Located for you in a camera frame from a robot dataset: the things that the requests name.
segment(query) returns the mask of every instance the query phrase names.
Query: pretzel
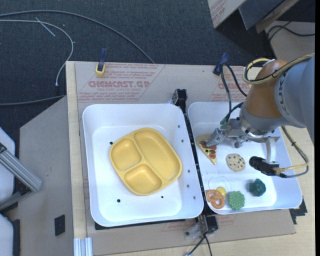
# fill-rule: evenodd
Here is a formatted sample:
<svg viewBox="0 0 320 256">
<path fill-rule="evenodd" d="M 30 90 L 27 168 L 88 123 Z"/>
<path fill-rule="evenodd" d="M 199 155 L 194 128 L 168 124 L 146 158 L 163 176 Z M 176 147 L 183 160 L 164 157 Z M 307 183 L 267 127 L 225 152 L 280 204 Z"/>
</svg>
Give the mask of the pretzel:
<svg viewBox="0 0 320 256">
<path fill-rule="evenodd" d="M 205 191 L 206 199 L 216 209 L 221 209 L 225 206 L 225 197 L 216 189 Z"/>
</svg>

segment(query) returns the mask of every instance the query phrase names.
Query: pizza slice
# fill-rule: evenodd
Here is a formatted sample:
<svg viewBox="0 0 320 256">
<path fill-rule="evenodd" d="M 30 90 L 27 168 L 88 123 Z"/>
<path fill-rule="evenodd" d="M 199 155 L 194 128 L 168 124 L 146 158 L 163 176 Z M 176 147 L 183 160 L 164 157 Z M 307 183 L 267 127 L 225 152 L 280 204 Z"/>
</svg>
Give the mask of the pizza slice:
<svg viewBox="0 0 320 256">
<path fill-rule="evenodd" d="M 217 164 L 217 145 L 211 147 L 207 146 L 207 141 L 210 139 L 210 134 L 205 134 L 197 137 L 195 139 L 196 145 L 201 149 L 201 151 L 211 160 L 213 164 Z"/>
</svg>

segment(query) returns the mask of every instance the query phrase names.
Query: black carpet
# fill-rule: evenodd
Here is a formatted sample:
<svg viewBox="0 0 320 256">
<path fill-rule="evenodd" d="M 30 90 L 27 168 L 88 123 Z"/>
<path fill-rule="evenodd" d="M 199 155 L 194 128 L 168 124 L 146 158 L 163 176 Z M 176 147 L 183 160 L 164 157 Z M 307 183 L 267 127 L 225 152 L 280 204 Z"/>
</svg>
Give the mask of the black carpet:
<svg viewBox="0 0 320 256">
<path fill-rule="evenodd" d="M 298 15 L 310 1 L 300 2 L 286 13 L 286 20 L 298 17 L 298 21 L 314 22 L 315 8 L 305 12 L 304 18 Z M 23 11 L 32 12 L 3 15 Z M 112 29 L 82 16 L 122 33 L 148 57 Z M 109 50 L 107 62 L 215 65 L 228 53 L 230 65 L 245 66 L 257 57 L 274 57 L 265 33 L 246 30 L 238 11 L 214 29 L 206 0 L 2 0 L 0 20 L 5 19 L 39 19 L 63 29 L 75 42 L 71 61 L 97 62 L 104 47 Z M 59 29 L 47 28 L 55 36 L 40 23 L 0 21 L 0 127 L 13 138 L 21 126 L 58 99 L 1 104 L 66 94 L 64 69 L 59 86 L 55 84 L 71 42 Z"/>
</svg>

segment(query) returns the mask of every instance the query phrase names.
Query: green toy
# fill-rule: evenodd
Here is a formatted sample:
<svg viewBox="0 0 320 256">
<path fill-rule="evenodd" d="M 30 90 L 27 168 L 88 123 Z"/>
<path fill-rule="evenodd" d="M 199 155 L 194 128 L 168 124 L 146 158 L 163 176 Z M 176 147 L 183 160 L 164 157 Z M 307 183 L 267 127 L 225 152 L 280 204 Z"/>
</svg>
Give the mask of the green toy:
<svg viewBox="0 0 320 256">
<path fill-rule="evenodd" d="M 254 196 L 260 197 L 266 192 L 266 185 L 257 178 L 253 183 L 249 184 L 249 191 Z"/>
<path fill-rule="evenodd" d="M 232 210 L 239 210 L 245 206 L 245 196 L 240 191 L 229 192 L 228 203 Z"/>
</svg>

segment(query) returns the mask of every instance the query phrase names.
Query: blue clamp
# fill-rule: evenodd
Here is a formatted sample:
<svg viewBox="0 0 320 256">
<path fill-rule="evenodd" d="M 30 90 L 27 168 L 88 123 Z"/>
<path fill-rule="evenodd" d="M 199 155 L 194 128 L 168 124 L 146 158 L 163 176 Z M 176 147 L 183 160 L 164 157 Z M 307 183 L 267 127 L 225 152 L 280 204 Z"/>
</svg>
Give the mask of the blue clamp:
<svg viewBox="0 0 320 256">
<path fill-rule="evenodd" d="M 217 76 L 220 76 L 222 65 L 223 65 L 223 63 L 226 63 L 228 61 L 228 59 L 229 59 L 229 55 L 224 53 L 221 56 L 219 62 L 216 64 L 216 66 L 213 70 L 213 73 L 216 74 Z"/>
<path fill-rule="evenodd" d="M 105 72 L 105 68 L 106 68 L 105 61 L 107 58 L 107 54 L 108 54 L 108 50 L 106 48 L 102 48 L 100 61 L 99 63 L 96 64 L 96 67 L 95 67 L 95 73 L 99 76 L 103 75 Z"/>
</svg>

